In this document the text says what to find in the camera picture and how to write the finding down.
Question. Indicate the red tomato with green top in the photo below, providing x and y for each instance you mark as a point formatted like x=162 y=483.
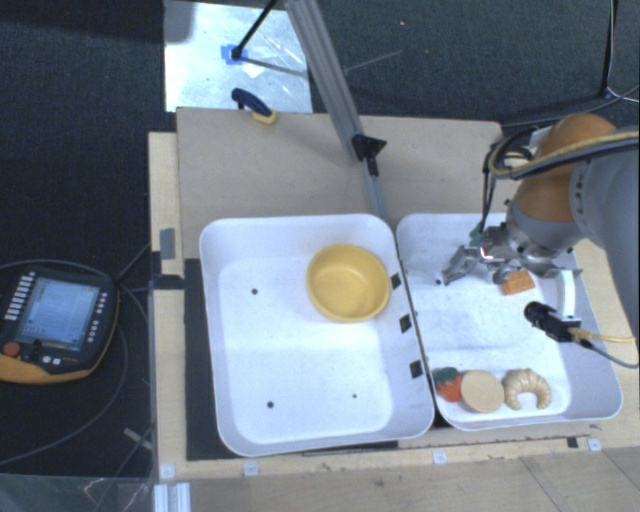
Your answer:
x=447 y=387

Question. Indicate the white plastic tray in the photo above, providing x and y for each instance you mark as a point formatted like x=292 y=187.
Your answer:
x=475 y=325
x=300 y=380

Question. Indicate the beige croissant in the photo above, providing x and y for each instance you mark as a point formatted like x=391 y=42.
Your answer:
x=525 y=382

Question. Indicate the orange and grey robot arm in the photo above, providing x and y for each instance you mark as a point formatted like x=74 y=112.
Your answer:
x=600 y=200

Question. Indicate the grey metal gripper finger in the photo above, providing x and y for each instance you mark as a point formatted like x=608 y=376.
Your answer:
x=457 y=265
x=505 y=272

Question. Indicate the beige round biscuit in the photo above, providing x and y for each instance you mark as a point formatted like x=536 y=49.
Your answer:
x=482 y=392

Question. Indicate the black cylinder on white bracket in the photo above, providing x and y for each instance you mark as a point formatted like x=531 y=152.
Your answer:
x=547 y=320

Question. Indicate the yellow bowl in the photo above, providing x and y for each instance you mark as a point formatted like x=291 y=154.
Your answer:
x=347 y=285

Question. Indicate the brown cardboard board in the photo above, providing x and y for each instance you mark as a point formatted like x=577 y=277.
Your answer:
x=270 y=165

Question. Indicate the orange rectangular biscuit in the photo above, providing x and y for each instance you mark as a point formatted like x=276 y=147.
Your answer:
x=519 y=285

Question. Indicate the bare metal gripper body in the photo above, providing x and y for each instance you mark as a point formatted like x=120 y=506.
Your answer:
x=500 y=247

